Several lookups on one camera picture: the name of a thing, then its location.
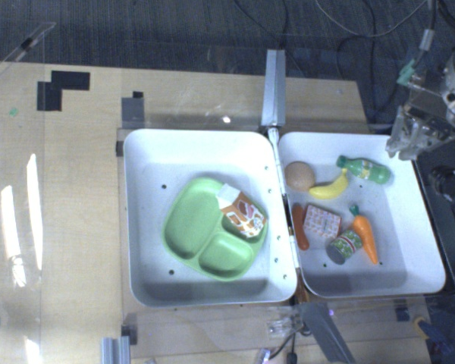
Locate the yellow banana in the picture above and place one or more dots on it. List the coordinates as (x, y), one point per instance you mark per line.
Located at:
(331, 190)

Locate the white plastic tray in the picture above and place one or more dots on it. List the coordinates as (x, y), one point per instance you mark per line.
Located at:
(405, 222)
(148, 211)

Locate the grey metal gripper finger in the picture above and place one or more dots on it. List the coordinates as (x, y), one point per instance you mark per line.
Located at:
(426, 140)
(401, 137)

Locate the orange and white carton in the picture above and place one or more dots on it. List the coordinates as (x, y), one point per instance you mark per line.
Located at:
(244, 216)

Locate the orange and white packet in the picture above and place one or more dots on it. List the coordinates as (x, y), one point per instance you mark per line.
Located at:
(322, 222)

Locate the black cylinder on white bracket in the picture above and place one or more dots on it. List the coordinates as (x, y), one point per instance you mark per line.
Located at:
(445, 182)

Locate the orange carrot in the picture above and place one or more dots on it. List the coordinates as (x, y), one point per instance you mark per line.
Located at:
(365, 233)

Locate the green divided plate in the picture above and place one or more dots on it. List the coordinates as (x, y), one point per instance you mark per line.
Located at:
(191, 222)

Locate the green plastic bottle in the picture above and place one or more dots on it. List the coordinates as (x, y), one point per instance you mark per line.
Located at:
(368, 170)

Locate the green and white can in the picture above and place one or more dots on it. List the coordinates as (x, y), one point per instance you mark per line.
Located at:
(343, 245)

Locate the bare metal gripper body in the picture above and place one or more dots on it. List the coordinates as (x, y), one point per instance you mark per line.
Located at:
(432, 102)

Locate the orange sausage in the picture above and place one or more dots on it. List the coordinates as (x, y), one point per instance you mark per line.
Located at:
(300, 228)

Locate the brown round bread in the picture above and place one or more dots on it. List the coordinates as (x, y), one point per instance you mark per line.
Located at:
(299, 176)

